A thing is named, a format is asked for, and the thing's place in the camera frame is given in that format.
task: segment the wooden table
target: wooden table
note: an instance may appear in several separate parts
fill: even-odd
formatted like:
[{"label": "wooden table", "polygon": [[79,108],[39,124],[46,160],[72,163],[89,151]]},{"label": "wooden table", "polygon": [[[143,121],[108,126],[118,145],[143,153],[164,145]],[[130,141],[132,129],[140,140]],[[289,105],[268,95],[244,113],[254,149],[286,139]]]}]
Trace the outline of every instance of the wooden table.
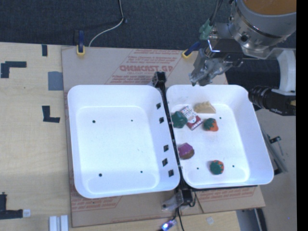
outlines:
[{"label": "wooden table", "polygon": [[[48,45],[46,57],[41,45],[0,43],[0,63],[6,61],[26,61],[27,67],[11,67],[9,78],[0,78],[0,192],[8,195],[8,210],[30,209],[31,216],[0,220],[0,231],[48,230],[50,216],[68,215],[70,223],[64,93],[48,89],[48,72],[62,71],[61,46]],[[44,105],[51,107],[52,117],[60,117],[59,123],[43,122]],[[165,221],[70,224],[70,230],[155,231]],[[186,231],[240,230],[235,211],[184,216],[182,221]]]}]

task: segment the white tray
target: white tray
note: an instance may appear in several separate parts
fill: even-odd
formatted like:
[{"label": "white tray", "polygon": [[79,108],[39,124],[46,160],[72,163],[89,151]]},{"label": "white tray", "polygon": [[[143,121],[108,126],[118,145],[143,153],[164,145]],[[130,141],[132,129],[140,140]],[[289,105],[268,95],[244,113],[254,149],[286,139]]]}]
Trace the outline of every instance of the white tray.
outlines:
[{"label": "white tray", "polygon": [[[216,114],[198,114],[214,118],[218,131],[204,131],[202,125],[190,130],[174,128],[177,146],[188,143],[195,155],[180,160],[183,177],[193,188],[222,188],[267,184],[273,179],[273,168],[260,126],[248,99],[247,91],[235,85],[175,85],[167,89],[170,113],[185,106],[210,101]],[[213,175],[212,160],[224,163],[224,172]]]},{"label": "white tray", "polygon": [[86,198],[176,188],[180,174],[160,92],[80,85],[68,93],[74,181]]}]

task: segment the cardboard sheet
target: cardboard sheet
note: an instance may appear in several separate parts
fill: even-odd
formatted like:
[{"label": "cardboard sheet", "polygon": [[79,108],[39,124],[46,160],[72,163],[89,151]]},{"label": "cardboard sheet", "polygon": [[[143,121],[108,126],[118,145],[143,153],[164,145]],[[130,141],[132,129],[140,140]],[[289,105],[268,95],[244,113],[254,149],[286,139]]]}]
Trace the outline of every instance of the cardboard sheet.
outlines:
[{"label": "cardboard sheet", "polygon": [[[73,227],[172,217],[173,212],[163,211],[161,204],[172,197],[173,191],[100,199],[86,199],[79,195],[74,187],[67,106],[68,91],[73,86],[81,84],[147,85],[156,71],[166,73],[166,87],[190,84],[188,74],[193,70],[196,56],[197,52],[193,52],[190,58],[183,59],[181,51],[114,48],[86,48],[85,55],[78,56],[76,47],[62,47]],[[217,76],[213,84],[227,84],[225,75]],[[196,205],[181,210],[183,215],[265,206],[258,186],[201,191],[196,194],[198,199]]]}]

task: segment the purple object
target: purple object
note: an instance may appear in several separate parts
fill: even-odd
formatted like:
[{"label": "purple object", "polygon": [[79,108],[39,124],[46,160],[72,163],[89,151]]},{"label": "purple object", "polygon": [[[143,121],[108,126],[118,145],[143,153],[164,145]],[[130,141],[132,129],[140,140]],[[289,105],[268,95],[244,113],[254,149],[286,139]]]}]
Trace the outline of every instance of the purple object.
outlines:
[{"label": "purple object", "polygon": [[181,159],[189,159],[194,155],[194,149],[188,143],[180,145],[178,151]]}]

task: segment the black tape marking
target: black tape marking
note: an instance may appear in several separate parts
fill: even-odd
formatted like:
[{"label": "black tape marking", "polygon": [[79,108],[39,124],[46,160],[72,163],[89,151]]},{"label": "black tape marking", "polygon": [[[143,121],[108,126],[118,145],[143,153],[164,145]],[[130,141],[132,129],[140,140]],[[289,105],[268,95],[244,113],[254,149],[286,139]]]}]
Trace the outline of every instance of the black tape marking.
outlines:
[{"label": "black tape marking", "polygon": [[1,63],[0,78],[9,78],[10,67],[27,67],[27,62],[5,62]]},{"label": "black tape marking", "polygon": [[6,194],[0,194],[0,219],[23,218],[23,210],[7,210],[6,209]]},{"label": "black tape marking", "polygon": [[44,119],[46,122],[60,122],[60,117],[50,117],[50,106],[42,106]]},{"label": "black tape marking", "polygon": [[42,44],[42,56],[48,56],[48,50],[46,44]]},{"label": "black tape marking", "polygon": [[63,90],[63,74],[61,72],[48,72],[48,90]]}]

